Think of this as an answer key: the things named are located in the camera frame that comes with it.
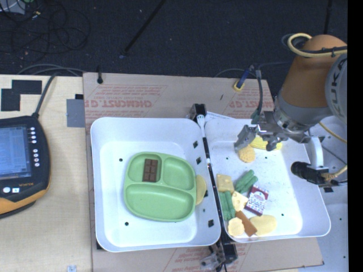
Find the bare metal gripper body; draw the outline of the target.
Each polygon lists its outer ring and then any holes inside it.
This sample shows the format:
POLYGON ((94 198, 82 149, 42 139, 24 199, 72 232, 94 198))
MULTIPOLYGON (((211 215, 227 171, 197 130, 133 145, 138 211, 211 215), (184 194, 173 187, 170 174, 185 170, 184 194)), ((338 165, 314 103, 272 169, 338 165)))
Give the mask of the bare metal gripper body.
POLYGON ((293 120, 283 111, 263 111, 258 121, 259 135, 268 143, 280 143, 292 139, 308 143, 308 126, 293 120))

